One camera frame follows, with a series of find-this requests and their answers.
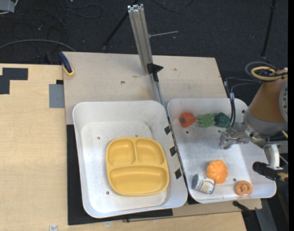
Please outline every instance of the toy vegetable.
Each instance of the toy vegetable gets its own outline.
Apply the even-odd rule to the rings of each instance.
[[[196,121],[196,117],[191,112],[183,112],[179,117],[179,122],[183,128],[191,126]]]
[[[225,182],[227,176],[227,166],[223,161],[211,161],[207,166],[207,177],[213,179],[216,184]]]

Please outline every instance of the black bracket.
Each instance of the black bracket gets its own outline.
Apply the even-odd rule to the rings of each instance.
[[[162,66],[159,66],[159,65],[156,65],[156,64],[147,64],[148,73],[153,75],[153,79],[156,82],[159,82],[157,73],[162,69],[163,69]]]

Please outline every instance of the silver can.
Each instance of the silver can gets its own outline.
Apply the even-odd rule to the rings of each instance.
[[[214,192],[215,182],[213,179],[196,174],[192,180],[192,188],[199,192],[211,194]]]

